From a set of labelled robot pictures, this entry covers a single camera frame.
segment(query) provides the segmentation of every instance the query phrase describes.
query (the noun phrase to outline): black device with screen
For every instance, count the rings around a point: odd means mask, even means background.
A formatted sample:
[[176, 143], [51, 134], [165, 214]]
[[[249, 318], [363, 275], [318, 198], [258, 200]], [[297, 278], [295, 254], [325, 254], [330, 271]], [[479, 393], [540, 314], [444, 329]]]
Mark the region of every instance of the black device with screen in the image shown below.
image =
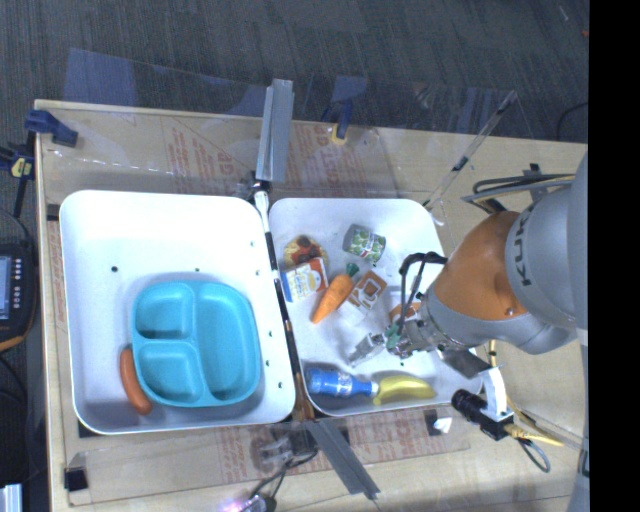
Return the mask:
[[0, 351], [22, 341], [35, 305], [35, 268], [28, 244], [0, 244]]

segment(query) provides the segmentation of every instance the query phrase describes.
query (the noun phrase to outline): blue plate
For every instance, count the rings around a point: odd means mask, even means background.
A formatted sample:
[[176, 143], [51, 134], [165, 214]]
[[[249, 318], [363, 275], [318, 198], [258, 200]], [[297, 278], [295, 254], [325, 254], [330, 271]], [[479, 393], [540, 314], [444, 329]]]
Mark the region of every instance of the blue plate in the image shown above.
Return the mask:
[[230, 405], [260, 381], [260, 342], [249, 301], [235, 288], [170, 281], [145, 288], [131, 318], [140, 385], [155, 402]]

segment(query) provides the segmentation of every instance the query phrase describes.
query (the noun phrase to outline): gray carpet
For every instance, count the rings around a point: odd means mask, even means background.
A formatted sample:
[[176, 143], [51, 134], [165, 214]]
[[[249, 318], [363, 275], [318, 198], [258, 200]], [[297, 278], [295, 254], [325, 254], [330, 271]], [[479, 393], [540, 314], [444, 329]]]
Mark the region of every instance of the gray carpet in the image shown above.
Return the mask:
[[[258, 86], [293, 80], [295, 117], [310, 120], [320, 120], [336, 77], [359, 77], [375, 87], [355, 122], [408, 128], [436, 125], [411, 117], [416, 98], [407, 84], [515, 90], [526, 126], [501, 123], [495, 134], [587, 142], [589, 9], [588, 0], [4, 0], [0, 146], [25, 141], [23, 121], [36, 98], [203, 111], [234, 104], [232, 95], [225, 105], [194, 90], [197, 81], [163, 84], [149, 64]], [[140, 64], [126, 75], [121, 59]], [[110, 75], [119, 88], [95, 79], [105, 66], [125, 73]], [[132, 82], [123, 87], [126, 77]], [[0, 174], [4, 209], [13, 210], [17, 187]], [[35, 234], [33, 183], [21, 220]], [[16, 235], [5, 221], [0, 229], [0, 241]], [[24, 385], [26, 353], [23, 344], [3, 355]], [[20, 392], [4, 366], [0, 389]], [[26, 419], [4, 403], [2, 475], [20, 481]]]

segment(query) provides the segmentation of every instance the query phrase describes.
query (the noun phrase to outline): brown sausage toy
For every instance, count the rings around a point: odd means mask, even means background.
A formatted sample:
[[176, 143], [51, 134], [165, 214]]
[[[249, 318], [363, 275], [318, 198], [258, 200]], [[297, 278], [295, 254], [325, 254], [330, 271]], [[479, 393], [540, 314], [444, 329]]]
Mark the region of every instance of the brown sausage toy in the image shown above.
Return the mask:
[[133, 362], [133, 351], [129, 347], [120, 352], [120, 379], [133, 408], [142, 416], [149, 414], [153, 404], [140, 387]]

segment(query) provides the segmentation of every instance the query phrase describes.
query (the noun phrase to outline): yellow banana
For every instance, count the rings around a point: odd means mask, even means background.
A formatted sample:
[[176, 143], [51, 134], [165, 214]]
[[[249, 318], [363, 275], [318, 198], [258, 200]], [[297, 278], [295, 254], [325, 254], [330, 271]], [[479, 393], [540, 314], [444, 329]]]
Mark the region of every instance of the yellow banana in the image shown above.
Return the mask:
[[409, 395], [414, 398], [433, 398], [436, 392], [424, 380], [410, 375], [393, 375], [380, 381], [378, 394], [373, 399], [374, 405], [382, 405], [383, 402], [398, 395]]

